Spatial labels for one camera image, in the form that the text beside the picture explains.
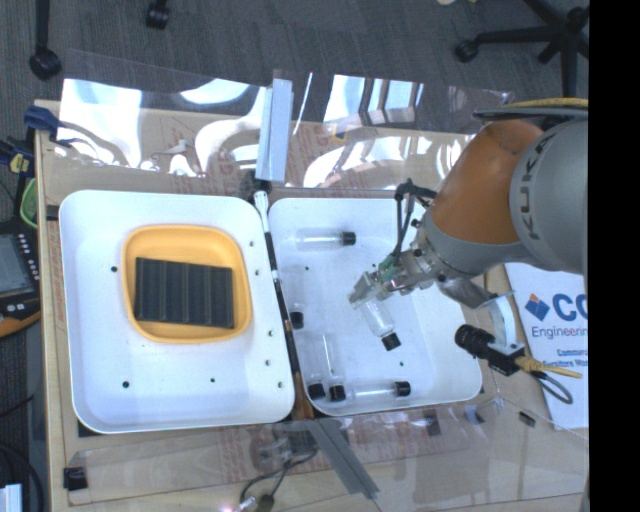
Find black cylinder on white bracket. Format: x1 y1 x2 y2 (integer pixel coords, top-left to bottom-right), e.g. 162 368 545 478
453 292 527 377

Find white plastic tray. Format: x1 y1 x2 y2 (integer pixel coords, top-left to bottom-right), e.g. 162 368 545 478
267 197 484 418
58 189 296 435

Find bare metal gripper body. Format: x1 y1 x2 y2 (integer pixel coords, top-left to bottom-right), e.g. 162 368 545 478
368 235 446 301

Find thin black and white rod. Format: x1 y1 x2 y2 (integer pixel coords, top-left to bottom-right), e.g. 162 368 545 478
252 191 315 421

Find white sheet with blue print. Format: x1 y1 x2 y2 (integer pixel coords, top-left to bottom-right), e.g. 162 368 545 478
503 261 589 432

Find black office chair base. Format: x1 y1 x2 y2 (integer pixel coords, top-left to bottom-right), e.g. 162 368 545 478
453 0 590 99

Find brown cardboard board red print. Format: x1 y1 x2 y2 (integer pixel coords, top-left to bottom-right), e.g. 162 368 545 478
33 99 589 507

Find black ribbed rack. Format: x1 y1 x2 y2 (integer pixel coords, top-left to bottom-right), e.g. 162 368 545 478
133 256 237 331

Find clear bottle with black cap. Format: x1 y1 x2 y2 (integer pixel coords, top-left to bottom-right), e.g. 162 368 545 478
288 269 307 331
294 228 358 251
303 333 327 401
345 380 413 402
358 297 403 352
322 333 348 403

